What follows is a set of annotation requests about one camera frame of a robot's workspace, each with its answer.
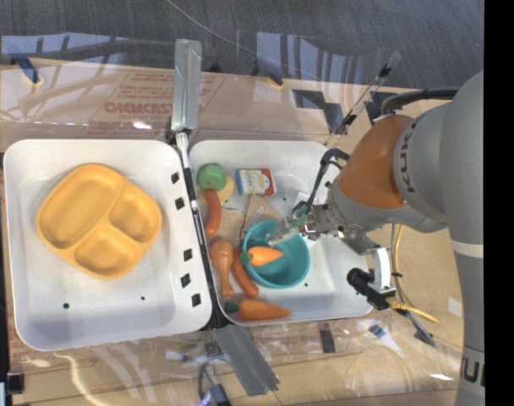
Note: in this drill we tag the tan toy bread slice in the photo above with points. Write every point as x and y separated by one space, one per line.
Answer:
231 226

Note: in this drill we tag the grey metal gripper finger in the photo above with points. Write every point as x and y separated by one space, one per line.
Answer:
282 237
289 224

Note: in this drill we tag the teal bowl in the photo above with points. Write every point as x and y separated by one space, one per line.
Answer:
291 269

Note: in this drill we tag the black cylinder on white bracket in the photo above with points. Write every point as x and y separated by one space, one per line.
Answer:
369 286

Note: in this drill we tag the blue white red carton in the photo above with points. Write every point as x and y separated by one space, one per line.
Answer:
255 182

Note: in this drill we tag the tan triangular toy sandwich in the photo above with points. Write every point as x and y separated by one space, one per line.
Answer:
261 210

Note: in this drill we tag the orange toy carrot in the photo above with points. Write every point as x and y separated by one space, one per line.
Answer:
263 255
261 310

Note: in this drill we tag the brown cardboard board red print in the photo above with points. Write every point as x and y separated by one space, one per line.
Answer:
248 100

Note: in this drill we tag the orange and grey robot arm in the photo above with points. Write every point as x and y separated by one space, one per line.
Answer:
434 171

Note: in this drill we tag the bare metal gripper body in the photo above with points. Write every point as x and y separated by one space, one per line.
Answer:
320 222

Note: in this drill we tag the green toy apple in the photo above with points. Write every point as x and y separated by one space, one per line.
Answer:
210 176

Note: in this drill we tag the orange-red toy sausage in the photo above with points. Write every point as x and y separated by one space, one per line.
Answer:
245 279
213 212

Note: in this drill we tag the white plastic tray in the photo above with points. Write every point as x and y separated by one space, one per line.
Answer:
307 163
37 311

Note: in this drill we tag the yellow divided plate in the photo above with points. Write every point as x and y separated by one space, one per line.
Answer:
88 210

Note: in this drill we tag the thin black and white rod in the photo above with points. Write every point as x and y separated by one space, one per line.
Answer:
194 203

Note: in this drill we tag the brown toy chicken drumstick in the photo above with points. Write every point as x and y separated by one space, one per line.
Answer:
223 260

